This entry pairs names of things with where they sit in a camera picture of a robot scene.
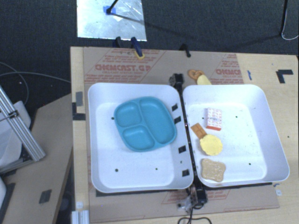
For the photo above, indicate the brown waffle biscuit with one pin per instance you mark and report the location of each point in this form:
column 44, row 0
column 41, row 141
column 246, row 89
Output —
column 198, row 130

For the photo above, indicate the white plastic tray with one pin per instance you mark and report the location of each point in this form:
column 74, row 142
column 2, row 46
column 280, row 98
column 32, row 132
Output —
column 130, row 171
column 247, row 139

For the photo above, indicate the yellow oval toy food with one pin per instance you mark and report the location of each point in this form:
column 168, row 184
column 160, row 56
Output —
column 203, row 80

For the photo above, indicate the white and orange carton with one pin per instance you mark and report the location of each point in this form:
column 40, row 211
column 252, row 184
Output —
column 213, row 119

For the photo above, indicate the brown cardboard board red print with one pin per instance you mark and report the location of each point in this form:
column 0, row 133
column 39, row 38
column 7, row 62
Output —
column 154, row 64

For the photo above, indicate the yellow round biscuit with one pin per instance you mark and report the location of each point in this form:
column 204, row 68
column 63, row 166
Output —
column 211, row 144

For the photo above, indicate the beige bread slice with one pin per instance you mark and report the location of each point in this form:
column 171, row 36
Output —
column 213, row 170

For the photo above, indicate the thin black rod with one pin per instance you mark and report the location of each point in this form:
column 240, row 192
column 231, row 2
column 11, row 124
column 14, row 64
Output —
column 187, row 129

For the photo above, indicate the orange pretzel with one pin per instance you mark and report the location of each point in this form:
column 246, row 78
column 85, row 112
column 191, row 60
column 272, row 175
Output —
column 195, row 73

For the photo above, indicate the blue divided plate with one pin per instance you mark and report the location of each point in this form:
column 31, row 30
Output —
column 146, row 122

